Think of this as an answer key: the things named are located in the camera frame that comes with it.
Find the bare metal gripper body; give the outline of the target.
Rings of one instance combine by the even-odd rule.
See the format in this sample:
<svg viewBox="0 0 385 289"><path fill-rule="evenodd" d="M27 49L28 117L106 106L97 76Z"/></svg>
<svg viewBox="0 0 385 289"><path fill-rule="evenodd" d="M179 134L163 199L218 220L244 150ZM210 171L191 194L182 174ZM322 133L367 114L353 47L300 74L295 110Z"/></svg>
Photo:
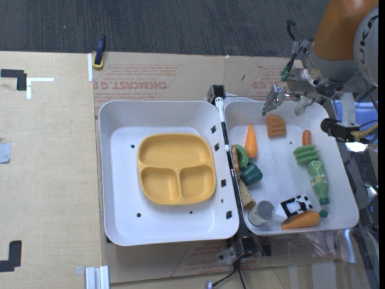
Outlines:
<svg viewBox="0 0 385 289"><path fill-rule="evenodd" d="M331 79L317 69L294 68L285 84L285 93L292 97L331 99L341 91L343 81Z"/></svg>

